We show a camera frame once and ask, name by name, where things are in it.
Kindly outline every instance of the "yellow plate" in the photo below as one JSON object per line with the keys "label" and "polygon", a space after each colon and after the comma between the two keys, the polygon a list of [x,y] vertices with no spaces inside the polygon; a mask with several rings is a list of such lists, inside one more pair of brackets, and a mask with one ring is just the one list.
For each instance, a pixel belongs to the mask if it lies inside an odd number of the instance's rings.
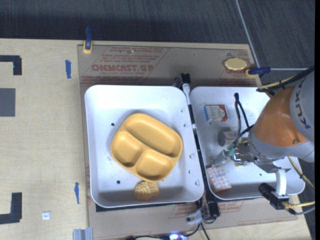
{"label": "yellow plate", "polygon": [[146,182],[160,182],[173,170],[183,142],[173,129],[144,113],[129,116],[115,133],[111,155]]}

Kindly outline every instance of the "gray square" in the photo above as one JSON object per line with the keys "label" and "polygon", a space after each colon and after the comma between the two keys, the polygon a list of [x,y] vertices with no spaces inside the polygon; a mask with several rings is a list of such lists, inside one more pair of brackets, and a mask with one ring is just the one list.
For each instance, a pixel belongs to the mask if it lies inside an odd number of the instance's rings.
{"label": "gray square", "polygon": [[16,89],[0,88],[0,117],[16,116]]}

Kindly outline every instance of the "blue clamp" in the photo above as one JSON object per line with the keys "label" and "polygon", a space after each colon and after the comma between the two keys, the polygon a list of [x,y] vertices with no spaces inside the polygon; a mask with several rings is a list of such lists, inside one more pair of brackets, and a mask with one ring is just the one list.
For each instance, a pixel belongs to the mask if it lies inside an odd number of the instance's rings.
{"label": "blue clamp", "polygon": [[267,73],[270,73],[271,71],[271,68],[270,67],[257,67],[257,68],[254,68],[254,69],[250,69],[247,71],[247,73],[249,75],[260,75],[260,74],[267,74]]}
{"label": "blue clamp", "polygon": [[88,26],[85,30],[85,42],[83,44],[83,51],[90,54],[92,51],[92,27]]}

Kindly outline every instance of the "black corner marking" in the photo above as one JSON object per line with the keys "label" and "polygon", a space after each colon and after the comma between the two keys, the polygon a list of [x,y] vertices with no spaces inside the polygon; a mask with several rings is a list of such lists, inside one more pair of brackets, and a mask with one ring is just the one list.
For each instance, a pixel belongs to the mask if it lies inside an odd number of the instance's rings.
{"label": "black corner marking", "polygon": [[0,62],[12,62],[13,63],[13,75],[22,75],[22,60],[19,55],[0,55]]}
{"label": "black corner marking", "polygon": [[22,219],[22,193],[12,193],[10,213],[0,214],[0,224],[18,223],[20,219]]}

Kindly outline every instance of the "wooden table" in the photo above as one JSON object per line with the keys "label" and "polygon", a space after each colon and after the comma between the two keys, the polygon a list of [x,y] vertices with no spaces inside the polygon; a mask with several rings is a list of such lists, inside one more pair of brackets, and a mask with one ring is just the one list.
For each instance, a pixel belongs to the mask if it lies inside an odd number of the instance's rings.
{"label": "wooden table", "polygon": [[[0,88],[15,89],[15,116],[0,116],[0,214],[10,212],[12,193],[22,193],[22,219],[0,224],[3,240],[71,240],[73,229],[89,227],[87,190],[82,187],[86,175],[77,56],[80,44],[83,41],[0,39],[0,55],[22,58],[22,75],[13,75],[12,62],[0,62]],[[71,78],[66,75],[66,60],[71,62]],[[75,183],[80,186],[80,203]],[[43,220],[46,211],[51,219]],[[304,216],[207,233],[211,239],[226,240],[311,239]],[[199,231],[189,239],[206,238]]]}

